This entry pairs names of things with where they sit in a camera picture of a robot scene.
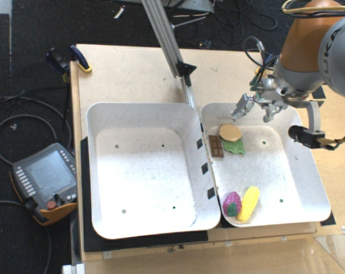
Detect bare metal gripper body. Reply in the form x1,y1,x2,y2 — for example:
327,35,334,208
253,77,307,110

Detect tan round biscuit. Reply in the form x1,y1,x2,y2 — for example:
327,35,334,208
219,123,242,143

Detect green lettuce leaf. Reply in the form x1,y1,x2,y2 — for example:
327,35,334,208
221,138,246,155

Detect brown chocolate bar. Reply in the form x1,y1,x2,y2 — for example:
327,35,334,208
208,135,225,158

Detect white plastic tray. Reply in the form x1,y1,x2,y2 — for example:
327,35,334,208
86,102,221,240
201,102,332,228

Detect yellow corn cob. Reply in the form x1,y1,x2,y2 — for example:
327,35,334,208
236,186,261,223

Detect purple grapes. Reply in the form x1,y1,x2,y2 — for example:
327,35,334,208
222,191,242,217

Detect pale wood board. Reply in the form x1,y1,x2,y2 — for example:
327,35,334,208
75,43,345,243

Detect black cylinder on white bracket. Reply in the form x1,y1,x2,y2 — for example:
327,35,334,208
288,100,326,150

